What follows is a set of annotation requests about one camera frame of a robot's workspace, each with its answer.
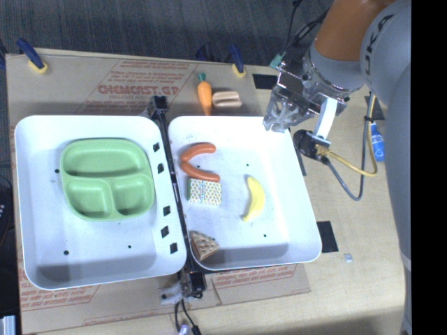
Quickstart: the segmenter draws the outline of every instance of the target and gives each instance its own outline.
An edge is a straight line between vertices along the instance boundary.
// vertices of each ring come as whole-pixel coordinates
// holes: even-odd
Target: plastic tray
[[[126,139],[72,142],[61,155],[62,187],[74,214],[95,221],[139,216],[154,204],[146,153]]]
[[[288,131],[266,131],[262,117],[178,117],[168,128],[182,206],[189,231],[219,244],[219,251],[198,262],[210,271],[310,262],[321,253],[321,238],[293,141]],[[221,177],[222,203],[188,201],[188,178],[179,167],[184,150],[211,142],[217,150],[191,164]],[[263,213],[249,222],[247,177],[265,191]]]
[[[125,139],[144,151],[155,187],[149,210],[105,222],[87,221],[73,213],[58,172],[61,155],[72,142],[89,138]],[[116,116],[27,117],[15,128],[15,153],[24,270],[35,286],[72,288],[163,276],[183,268],[184,236],[160,130],[153,121]]]

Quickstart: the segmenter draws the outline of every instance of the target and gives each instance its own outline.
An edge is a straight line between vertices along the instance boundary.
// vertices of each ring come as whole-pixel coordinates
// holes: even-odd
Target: table surface
[[[268,67],[246,66],[248,73],[267,73]],[[363,117],[367,105],[363,87],[351,96],[336,117],[328,139],[331,150],[360,165]],[[268,90],[256,90],[265,111]],[[20,105],[10,104],[10,114]],[[297,129],[313,130],[316,119]],[[379,124],[381,132],[385,126]],[[317,221],[330,221],[339,251],[322,253],[305,264],[311,292],[242,304],[189,311],[205,334],[398,334],[405,297],[404,272],[391,211],[383,163],[375,177],[365,177],[361,201],[353,201],[328,167],[305,158],[305,183]],[[360,175],[337,161],[332,164],[356,194]],[[367,162],[367,170],[372,164]],[[173,314],[66,329],[46,334],[176,334]]]

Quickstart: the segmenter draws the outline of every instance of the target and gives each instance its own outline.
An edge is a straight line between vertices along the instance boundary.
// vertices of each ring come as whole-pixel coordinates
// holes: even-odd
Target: pizza slice
[[[194,255],[199,261],[210,257],[219,249],[219,245],[215,240],[213,240],[213,238],[205,236],[202,233],[191,231],[189,236],[191,238],[191,245]]]

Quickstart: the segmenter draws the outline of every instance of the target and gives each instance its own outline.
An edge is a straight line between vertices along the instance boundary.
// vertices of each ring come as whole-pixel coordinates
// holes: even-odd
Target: cardboard
[[[234,90],[243,106],[232,115],[262,115],[257,90],[247,74],[234,75],[230,65],[170,61],[105,54],[37,49],[48,64],[40,75],[28,66],[25,55],[8,55],[8,105],[11,160],[15,169],[13,131],[33,114],[139,115],[150,97],[168,97],[168,121],[181,114],[201,115],[196,96],[196,74],[205,71],[216,90]],[[256,72],[274,75],[271,68]],[[15,204],[18,205],[13,173]],[[23,334],[84,327],[120,320],[173,313],[174,304],[161,304],[159,290],[177,282],[177,275],[48,291],[33,286],[23,265],[20,213],[16,207],[17,256]],[[239,269],[207,274],[202,299],[189,299],[189,308],[209,308],[310,292],[302,264]]]

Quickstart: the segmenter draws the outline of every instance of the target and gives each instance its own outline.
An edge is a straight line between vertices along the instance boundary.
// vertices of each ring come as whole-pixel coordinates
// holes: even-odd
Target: yellow clamp tip
[[[237,67],[236,67],[235,64],[233,64],[233,65],[231,66],[231,68],[233,69],[233,72],[234,72],[238,77],[244,77],[245,74],[247,73],[246,70],[245,70],[245,68],[244,68],[244,72],[242,72],[242,73],[239,72],[239,71],[237,70]]]
[[[38,66],[33,64],[31,62],[31,60],[28,60],[28,66],[30,66],[34,71],[36,71],[37,73],[40,73],[41,75],[43,73],[45,73],[47,71],[47,69],[48,69],[48,65],[44,61],[42,61],[42,63],[43,63],[43,67],[39,68]]]

